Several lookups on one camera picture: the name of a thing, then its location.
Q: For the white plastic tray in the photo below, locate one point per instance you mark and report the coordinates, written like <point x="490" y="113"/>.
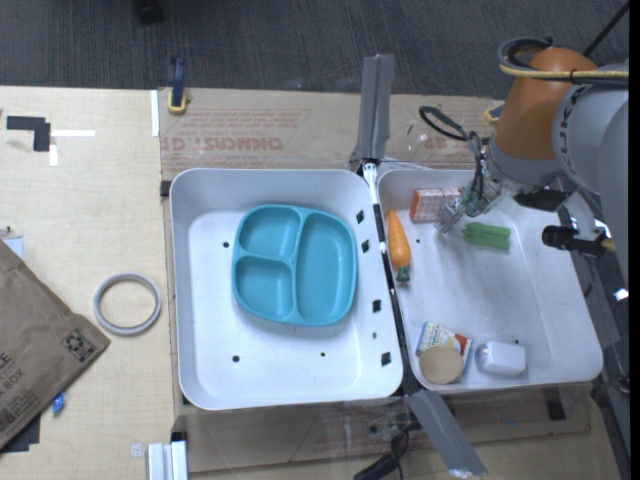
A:
<point x="500" y="298"/>
<point x="280" y="368"/>

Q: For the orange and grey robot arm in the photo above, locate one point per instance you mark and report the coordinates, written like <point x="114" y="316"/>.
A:
<point x="590" y="128"/>

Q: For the black caster wheel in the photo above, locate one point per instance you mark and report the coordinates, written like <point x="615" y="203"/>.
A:
<point x="149" y="9"/>

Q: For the blue divided plate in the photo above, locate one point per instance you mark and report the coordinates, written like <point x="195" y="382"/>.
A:
<point x="320" y="268"/>

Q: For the black cylinder on white bracket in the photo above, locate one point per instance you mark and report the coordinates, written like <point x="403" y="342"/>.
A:
<point x="562" y="238"/>

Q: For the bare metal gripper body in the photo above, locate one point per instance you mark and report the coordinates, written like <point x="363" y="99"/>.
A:
<point x="487" y="193"/>

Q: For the green toy vegetable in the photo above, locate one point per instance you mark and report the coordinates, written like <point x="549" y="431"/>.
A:
<point x="487" y="236"/>

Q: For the tan round biscuit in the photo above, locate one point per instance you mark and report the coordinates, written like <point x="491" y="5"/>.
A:
<point x="441" y="365"/>

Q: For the orange carrot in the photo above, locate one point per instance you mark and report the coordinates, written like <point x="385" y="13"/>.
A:
<point x="398" y="245"/>

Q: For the brown paper bag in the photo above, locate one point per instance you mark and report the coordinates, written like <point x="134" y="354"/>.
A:
<point x="35" y="328"/>

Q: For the brown cardboard board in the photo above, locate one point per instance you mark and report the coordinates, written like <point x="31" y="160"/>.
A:
<point x="260" y="128"/>

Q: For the white tape roll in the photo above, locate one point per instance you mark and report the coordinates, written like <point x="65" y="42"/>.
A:
<point x="100" y="313"/>

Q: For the white plastic bottle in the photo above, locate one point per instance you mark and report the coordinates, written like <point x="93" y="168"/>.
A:
<point x="502" y="359"/>

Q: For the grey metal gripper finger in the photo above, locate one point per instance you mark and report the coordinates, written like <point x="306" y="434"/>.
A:
<point x="443" y="222"/>
<point x="456" y="209"/>

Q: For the small blue wrapper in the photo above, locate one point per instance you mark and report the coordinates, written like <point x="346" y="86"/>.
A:
<point x="58" y="402"/>

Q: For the white and orange packet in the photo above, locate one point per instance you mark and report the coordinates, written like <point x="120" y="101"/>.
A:
<point x="436" y="334"/>

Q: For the orange and white carton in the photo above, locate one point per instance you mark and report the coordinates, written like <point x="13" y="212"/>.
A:
<point x="426" y="204"/>

